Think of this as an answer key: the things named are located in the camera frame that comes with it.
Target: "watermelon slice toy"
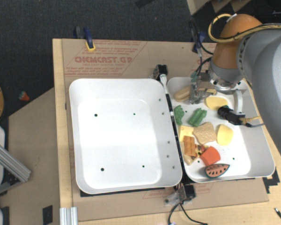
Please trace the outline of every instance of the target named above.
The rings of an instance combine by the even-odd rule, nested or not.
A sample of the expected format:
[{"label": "watermelon slice toy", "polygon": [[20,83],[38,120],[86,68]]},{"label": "watermelon slice toy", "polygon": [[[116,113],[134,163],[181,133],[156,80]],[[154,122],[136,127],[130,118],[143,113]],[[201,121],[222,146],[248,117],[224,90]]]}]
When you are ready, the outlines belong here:
[{"label": "watermelon slice toy", "polygon": [[223,175],[229,167],[228,164],[212,164],[205,168],[205,173],[209,178],[217,178]]}]

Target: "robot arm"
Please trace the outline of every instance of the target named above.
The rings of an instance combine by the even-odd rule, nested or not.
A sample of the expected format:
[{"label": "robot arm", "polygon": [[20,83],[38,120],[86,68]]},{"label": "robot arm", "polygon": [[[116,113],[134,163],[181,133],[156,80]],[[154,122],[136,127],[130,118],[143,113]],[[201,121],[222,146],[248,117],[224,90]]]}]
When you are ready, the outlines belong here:
[{"label": "robot arm", "polygon": [[261,24],[252,16],[234,15],[220,39],[212,36],[211,26],[209,36],[217,42],[209,67],[212,82],[218,90],[227,90],[247,80],[281,155],[281,24]]}]

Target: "cardboard sheet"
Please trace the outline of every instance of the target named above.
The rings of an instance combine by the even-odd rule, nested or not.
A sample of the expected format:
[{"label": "cardboard sheet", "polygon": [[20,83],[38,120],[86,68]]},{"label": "cardboard sheet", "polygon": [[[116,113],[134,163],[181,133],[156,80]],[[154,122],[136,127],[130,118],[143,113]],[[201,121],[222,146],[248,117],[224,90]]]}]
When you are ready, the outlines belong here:
[{"label": "cardboard sheet", "polygon": [[[88,52],[82,39],[63,39],[67,125],[73,203],[79,211],[79,221],[118,218],[168,212],[164,199],[173,188],[81,197],[75,180],[74,144],[68,89],[78,78],[149,78],[156,65],[168,67],[168,80],[190,76],[200,60],[192,52],[193,43],[94,40],[96,50]],[[204,44],[213,51],[215,44]],[[203,59],[210,55],[204,53]],[[194,184],[197,197],[186,209],[210,208],[268,201],[262,178]]]},{"label": "cardboard sheet", "polygon": [[59,224],[54,106],[51,89],[9,117],[8,150],[31,170],[27,182],[0,196],[0,208],[9,207],[11,225]]}]

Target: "table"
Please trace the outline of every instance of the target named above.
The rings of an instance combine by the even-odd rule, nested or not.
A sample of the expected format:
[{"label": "table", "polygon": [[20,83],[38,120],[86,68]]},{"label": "table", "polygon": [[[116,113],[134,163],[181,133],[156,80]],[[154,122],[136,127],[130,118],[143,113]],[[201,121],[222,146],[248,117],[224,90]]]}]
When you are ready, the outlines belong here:
[{"label": "table", "polygon": [[[59,166],[59,199],[61,208],[73,207],[72,183],[70,175],[70,159],[68,146],[68,128],[65,77],[63,65],[63,43],[62,39],[53,39],[53,63],[54,63],[54,88],[56,105],[56,126],[57,126],[57,147],[58,147],[58,166]],[[171,48],[181,47],[181,43],[171,43]],[[190,217],[195,220],[204,221],[208,224],[281,224],[274,208],[281,211],[281,157],[266,131],[266,137],[269,140],[271,152],[276,164],[280,183],[277,186],[270,187],[268,194],[269,201],[262,203],[251,203],[236,206],[224,206],[217,208],[207,208],[189,211]],[[119,217],[111,219],[101,219],[93,221],[79,222],[80,225],[127,225],[127,224],[148,224],[165,225],[167,224],[168,213],[158,213],[142,216]],[[172,215],[172,221],[179,224],[188,224],[187,217],[183,212],[178,211]]]}]

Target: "black carpet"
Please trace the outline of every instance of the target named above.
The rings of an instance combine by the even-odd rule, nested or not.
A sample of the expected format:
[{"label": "black carpet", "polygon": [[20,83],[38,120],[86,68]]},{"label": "black carpet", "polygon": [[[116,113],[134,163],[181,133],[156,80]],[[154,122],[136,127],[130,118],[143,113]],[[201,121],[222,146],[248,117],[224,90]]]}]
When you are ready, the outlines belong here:
[{"label": "black carpet", "polygon": [[[230,5],[222,12],[234,13]],[[237,13],[281,23],[281,0],[252,0]],[[215,15],[207,3],[194,15],[198,28],[207,32]],[[52,39],[73,38],[75,26],[88,26],[93,39],[189,42],[189,18],[186,0],[0,0],[4,116],[26,105],[21,91],[31,102],[54,87]]]}]

